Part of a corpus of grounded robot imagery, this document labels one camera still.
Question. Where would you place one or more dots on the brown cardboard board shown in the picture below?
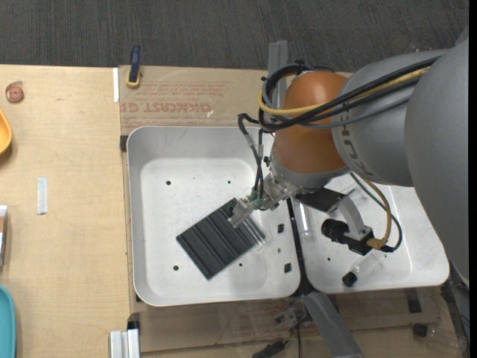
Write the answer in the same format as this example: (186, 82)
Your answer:
(179, 95)

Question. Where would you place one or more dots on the black ribbed panel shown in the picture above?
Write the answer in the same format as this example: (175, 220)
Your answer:
(212, 242)

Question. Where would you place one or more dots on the brown doughnut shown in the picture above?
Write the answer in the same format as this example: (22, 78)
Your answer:
(15, 92)

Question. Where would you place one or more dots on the white plastic tray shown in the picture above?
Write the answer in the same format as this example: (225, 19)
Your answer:
(417, 244)
(194, 200)

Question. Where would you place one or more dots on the blue plate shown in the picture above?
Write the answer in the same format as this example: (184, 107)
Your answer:
(6, 323)

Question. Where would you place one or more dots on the black cylinder on white bracket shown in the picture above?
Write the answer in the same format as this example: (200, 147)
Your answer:
(348, 233)

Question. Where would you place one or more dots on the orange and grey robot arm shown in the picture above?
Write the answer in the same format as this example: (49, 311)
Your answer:
(372, 132)

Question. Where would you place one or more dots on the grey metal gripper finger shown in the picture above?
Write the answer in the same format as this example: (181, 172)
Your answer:
(237, 219)
(244, 204)

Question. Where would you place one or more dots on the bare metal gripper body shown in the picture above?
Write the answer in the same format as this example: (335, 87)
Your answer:
(275, 193)

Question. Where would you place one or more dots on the orange plate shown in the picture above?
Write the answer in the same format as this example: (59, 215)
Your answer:
(3, 132)

